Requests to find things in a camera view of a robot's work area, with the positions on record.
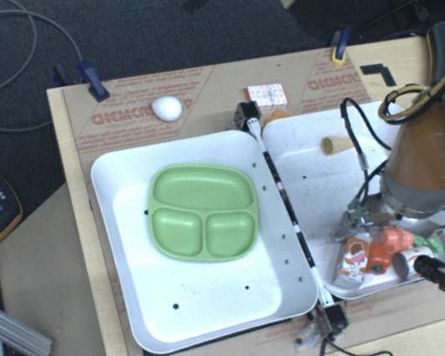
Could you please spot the tan ice cream cone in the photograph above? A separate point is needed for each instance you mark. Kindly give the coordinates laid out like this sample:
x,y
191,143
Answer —
x,y
334,144

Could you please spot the thin black and white rod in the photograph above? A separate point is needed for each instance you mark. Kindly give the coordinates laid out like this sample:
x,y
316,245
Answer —
x,y
282,188

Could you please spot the white and orange carton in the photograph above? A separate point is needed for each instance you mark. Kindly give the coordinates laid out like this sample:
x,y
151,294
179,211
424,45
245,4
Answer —
x,y
351,265

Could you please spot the green divided plate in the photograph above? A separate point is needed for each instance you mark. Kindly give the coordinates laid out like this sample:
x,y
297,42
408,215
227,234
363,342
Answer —
x,y
202,210

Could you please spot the white egg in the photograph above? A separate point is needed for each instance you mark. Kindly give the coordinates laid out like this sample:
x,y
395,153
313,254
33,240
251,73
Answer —
x,y
167,108

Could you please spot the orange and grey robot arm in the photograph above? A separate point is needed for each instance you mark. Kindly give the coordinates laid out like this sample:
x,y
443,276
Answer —
x,y
430,145

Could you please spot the orange pepper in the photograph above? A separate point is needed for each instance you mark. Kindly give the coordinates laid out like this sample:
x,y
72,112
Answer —
x,y
378,258

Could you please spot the white and red can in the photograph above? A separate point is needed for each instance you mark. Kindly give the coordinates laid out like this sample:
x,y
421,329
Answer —
x,y
410,261

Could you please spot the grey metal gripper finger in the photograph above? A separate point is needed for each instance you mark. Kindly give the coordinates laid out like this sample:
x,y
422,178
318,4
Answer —
x,y
344,230

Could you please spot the pink-orange carrot with green top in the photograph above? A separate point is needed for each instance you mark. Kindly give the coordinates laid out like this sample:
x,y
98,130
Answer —
x,y
395,238

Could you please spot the white plastic tray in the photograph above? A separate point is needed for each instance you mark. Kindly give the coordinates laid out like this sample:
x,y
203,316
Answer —
x,y
210,303
320,198

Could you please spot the orange and white patterned box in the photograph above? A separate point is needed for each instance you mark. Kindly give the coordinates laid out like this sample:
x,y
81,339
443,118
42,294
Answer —
x,y
267,96

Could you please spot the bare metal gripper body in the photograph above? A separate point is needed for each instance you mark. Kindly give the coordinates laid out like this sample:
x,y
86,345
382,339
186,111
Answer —
x,y
375,212

